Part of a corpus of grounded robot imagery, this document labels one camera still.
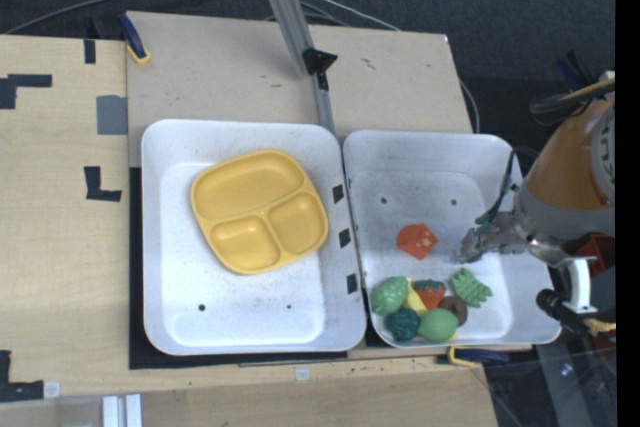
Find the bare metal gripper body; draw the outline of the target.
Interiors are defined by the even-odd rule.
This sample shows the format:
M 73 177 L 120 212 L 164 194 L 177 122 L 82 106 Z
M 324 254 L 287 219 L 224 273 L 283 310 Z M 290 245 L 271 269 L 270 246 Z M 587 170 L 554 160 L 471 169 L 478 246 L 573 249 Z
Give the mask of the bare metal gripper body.
M 564 266 L 571 259 L 563 241 L 543 232 L 524 213 L 499 212 L 483 228 L 485 245 L 490 251 L 528 252 L 548 266 Z

